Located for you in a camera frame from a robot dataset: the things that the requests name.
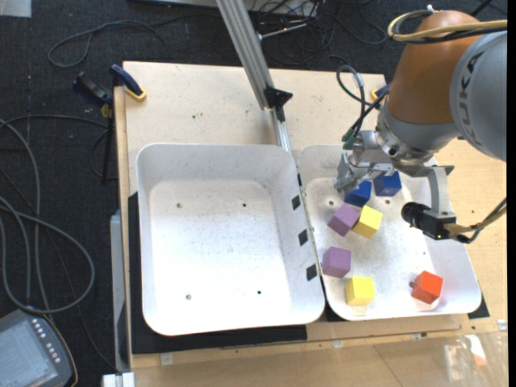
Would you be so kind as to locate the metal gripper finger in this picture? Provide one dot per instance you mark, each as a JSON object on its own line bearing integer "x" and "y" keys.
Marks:
{"x": 355, "y": 179}
{"x": 341, "y": 173}

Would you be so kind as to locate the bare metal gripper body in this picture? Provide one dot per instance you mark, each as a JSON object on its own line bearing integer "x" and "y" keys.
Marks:
{"x": 373, "y": 151}

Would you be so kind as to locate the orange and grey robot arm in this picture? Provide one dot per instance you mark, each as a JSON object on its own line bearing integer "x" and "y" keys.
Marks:
{"x": 427, "y": 83}

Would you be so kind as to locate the blue cube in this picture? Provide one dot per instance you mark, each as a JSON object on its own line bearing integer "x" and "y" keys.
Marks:
{"x": 359, "y": 196}
{"x": 388, "y": 184}

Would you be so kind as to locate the purple cube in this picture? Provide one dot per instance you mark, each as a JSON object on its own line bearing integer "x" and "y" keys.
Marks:
{"x": 344, "y": 219}
{"x": 336, "y": 262}

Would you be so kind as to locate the yellow cube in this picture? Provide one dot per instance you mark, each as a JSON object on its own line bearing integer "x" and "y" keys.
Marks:
{"x": 359, "y": 291}
{"x": 367, "y": 221}

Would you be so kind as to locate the white plastic tray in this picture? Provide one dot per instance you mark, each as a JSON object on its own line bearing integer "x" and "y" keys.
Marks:
{"x": 395, "y": 256}
{"x": 221, "y": 240}

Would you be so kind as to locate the orange cube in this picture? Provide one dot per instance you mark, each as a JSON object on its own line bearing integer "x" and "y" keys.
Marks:
{"x": 427, "y": 287}

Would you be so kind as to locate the pale wood board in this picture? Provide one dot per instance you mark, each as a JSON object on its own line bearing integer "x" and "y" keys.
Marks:
{"x": 201, "y": 107}

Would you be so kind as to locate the black cylinder on white bracket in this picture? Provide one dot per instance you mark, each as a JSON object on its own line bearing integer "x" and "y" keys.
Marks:
{"x": 427, "y": 220}

